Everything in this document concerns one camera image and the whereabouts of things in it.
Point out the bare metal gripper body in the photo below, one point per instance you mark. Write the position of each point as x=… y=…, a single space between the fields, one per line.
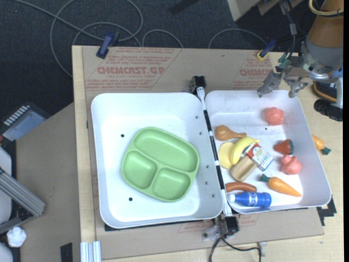
x=295 y=71

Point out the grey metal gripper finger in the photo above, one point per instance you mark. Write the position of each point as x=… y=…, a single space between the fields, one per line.
x=295 y=89
x=270 y=84

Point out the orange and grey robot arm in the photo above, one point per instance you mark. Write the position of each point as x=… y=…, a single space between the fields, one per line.
x=328 y=18

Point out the pink toy ice cream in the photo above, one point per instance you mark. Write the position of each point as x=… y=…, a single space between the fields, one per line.
x=275 y=116
x=291 y=166

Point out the white plastic tray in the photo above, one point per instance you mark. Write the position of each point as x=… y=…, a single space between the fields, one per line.
x=114 y=113
x=240 y=110

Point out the orange carrot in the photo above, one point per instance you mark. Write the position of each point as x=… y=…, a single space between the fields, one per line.
x=282 y=186
x=318 y=143

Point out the red strawberry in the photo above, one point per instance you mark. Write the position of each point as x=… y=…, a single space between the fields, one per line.
x=283 y=147

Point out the brown toy chicken drumstick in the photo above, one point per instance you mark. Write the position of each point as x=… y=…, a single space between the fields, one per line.
x=225 y=132

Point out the yellow banana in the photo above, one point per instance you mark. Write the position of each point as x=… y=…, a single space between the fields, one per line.
x=240 y=147

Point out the white red blue carton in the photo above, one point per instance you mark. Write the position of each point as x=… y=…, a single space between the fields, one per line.
x=260 y=155

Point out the thin black and white rod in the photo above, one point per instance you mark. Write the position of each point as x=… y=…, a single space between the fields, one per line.
x=209 y=127

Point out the pale yellow round slice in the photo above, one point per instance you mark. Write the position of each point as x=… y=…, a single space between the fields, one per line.
x=225 y=157

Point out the beige toy bread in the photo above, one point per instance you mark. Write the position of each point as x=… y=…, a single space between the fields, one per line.
x=242 y=169

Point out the brown cardboard board red print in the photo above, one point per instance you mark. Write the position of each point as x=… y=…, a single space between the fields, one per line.
x=174 y=64

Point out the brown sausage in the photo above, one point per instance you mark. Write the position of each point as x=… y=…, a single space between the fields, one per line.
x=240 y=186

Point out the blue bottle white cap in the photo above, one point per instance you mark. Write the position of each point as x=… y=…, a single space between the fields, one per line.
x=253 y=199

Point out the green divided plate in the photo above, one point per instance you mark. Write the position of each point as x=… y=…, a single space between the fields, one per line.
x=161 y=162

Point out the black cylinder on white bracket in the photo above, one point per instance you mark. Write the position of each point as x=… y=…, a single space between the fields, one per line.
x=327 y=108

